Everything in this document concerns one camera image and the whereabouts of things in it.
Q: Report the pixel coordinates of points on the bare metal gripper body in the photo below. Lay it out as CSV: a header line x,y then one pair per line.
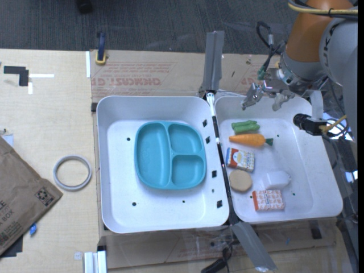
x,y
284,81

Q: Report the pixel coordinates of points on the black cylinder on white bracket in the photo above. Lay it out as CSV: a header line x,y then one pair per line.
x,y
311,121

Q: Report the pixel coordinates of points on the orange toy carrot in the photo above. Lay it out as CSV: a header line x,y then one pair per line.
x,y
247,139

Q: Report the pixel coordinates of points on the tan round biscuit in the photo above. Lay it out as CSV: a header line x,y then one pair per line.
x,y
240,181

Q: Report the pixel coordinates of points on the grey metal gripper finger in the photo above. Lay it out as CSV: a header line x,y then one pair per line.
x,y
280,100
251,96

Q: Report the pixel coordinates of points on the small white and orange carton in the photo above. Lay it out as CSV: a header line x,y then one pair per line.
x,y
240,159

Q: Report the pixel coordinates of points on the orange and white packet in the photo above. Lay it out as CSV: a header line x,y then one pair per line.
x,y
268,200

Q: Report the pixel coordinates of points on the brown paper bag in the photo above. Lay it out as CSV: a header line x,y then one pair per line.
x,y
20,189

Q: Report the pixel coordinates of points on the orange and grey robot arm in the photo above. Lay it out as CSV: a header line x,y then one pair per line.
x,y
315,36

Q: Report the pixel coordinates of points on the brown cardboard board red print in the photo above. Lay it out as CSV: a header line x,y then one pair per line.
x,y
159,75

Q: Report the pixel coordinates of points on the blue divided plate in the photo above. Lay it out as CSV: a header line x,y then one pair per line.
x,y
170,155

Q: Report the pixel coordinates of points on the white plastic tray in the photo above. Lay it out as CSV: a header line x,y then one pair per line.
x,y
307,163
159,209

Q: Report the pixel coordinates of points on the clear plastic bottle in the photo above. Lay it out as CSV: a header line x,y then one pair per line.
x,y
276,180

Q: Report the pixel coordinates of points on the green toy beans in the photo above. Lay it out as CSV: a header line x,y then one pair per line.
x,y
245,126

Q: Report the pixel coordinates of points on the white tape roll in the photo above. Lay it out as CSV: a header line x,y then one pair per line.
x,y
61,182

